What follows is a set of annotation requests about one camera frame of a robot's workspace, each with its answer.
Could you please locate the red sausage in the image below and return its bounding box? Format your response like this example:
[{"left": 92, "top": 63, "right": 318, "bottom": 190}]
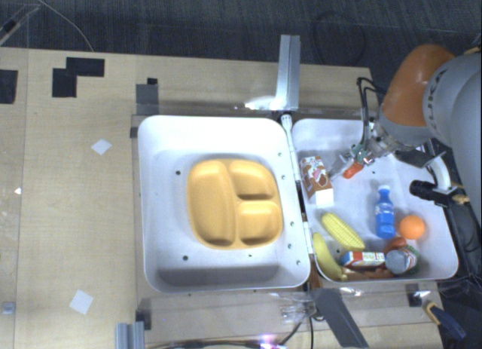
[{"left": 383, "top": 237, "right": 408, "bottom": 255}]

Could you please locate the orange divided plate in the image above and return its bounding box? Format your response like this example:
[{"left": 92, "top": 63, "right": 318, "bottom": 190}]
[{"left": 186, "top": 158, "right": 285, "bottom": 250}]

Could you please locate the brown and white carton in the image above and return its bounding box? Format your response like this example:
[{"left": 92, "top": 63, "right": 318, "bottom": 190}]
[{"left": 298, "top": 155, "right": 335, "bottom": 209}]

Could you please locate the grey can with green label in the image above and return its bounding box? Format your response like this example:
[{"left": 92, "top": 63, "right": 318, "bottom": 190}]
[{"left": 384, "top": 244, "right": 420, "bottom": 277}]

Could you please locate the blue bottle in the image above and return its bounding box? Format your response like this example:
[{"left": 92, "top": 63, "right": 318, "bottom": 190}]
[{"left": 374, "top": 184, "right": 397, "bottom": 240}]

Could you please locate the yellow corn cob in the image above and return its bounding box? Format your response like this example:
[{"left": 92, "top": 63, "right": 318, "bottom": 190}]
[{"left": 321, "top": 212, "right": 367, "bottom": 253}]

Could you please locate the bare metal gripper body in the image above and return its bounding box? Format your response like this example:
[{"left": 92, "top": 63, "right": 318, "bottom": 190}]
[{"left": 349, "top": 128, "right": 401, "bottom": 164}]

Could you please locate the black cylinder on white bracket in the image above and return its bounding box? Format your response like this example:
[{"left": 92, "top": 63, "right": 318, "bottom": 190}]
[{"left": 409, "top": 154, "right": 459, "bottom": 207}]

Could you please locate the orange ball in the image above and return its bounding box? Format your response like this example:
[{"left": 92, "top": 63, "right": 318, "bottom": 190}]
[{"left": 398, "top": 214, "right": 427, "bottom": 240}]

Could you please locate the orange bread stick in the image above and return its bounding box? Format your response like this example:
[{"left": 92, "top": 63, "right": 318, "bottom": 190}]
[{"left": 341, "top": 266, "right": 395, "bottom": 281}]

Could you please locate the yellow banana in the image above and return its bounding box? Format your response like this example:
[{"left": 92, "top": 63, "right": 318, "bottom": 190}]
[{"left": 312, "top": 231, "right": 349, "bottom": 283}]

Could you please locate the orange carrot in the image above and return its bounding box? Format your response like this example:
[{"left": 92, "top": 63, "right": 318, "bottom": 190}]
[{"left": 342, "top": 161, "right": 365, "bottom": 180}]

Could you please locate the white plastic tray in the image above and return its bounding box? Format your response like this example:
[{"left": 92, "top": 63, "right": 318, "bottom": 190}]
[
  {"left": 291, "top": 118, "right": 460, "bottom": 284},
  {"left": 137, "top": 115, "right": 312, "bottom": 294}
]

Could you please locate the orange and white small carton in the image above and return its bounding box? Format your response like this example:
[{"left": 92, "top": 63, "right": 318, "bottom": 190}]
[{"left": 339, "top": 250, "right": 387, "bottom": 269}]

